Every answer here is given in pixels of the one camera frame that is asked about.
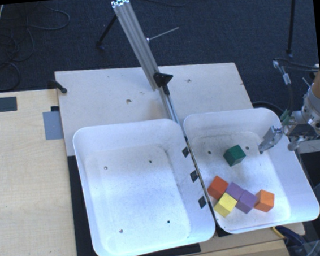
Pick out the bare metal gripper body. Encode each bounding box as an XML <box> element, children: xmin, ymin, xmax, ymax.
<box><xmin>280</xmin><ymin>101</ymin><xmax>320</xmax><ymax>144</ymax></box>

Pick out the green cube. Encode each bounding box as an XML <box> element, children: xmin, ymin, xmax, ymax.
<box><xmin>222</xmin><ymin>144</ymin><xmax>248</xmax><ymax>168</ymax></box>

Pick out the white plastic tray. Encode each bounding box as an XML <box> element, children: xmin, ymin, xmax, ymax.
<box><xmin>71</xmin><ymin>114</ymin><xmax>219</xmax><ymax>256</ymax></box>
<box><xmin>181</xmin><ymin>102</ymin><xmax>320</xmax><ymax>239</ymax></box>

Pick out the light orange cube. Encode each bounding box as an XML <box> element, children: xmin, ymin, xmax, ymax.
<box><xmin>252</xmin><ymin>188</ymin><xmax>278</xmax><ymax>215</ymax></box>

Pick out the purple cube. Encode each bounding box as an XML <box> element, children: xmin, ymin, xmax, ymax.
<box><xmin>224</xmin><ymin>181</ymin><xmax>246</xmax><ymax>203</ymax></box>
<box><xmin>234</xmin><ymin>188</ymin><xmax>260</xmax><ymax>215</ymax></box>

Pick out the dark orange cube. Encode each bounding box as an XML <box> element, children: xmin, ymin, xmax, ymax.
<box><xmin>206</xmin><ymin>174</ymin><xmax>231</xmax><ymax>202</ymax></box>

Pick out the yellow cube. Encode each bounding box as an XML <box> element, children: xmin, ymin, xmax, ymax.
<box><xmin>212</xmin><ymin>191</ymin><xmax>240</xmax><ymax>219</ymax></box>

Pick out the thin black and white rod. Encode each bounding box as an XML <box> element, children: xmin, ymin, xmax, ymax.
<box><xmin>159</xmin><ymin>81</ymin><xmax>217</xmax><ymax>227</ymax></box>

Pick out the pale flat board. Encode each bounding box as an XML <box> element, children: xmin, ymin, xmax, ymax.
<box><xmin>54</xmin><ymin>47</ymin><xmax>307</xmax><ymax>256</ymax></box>

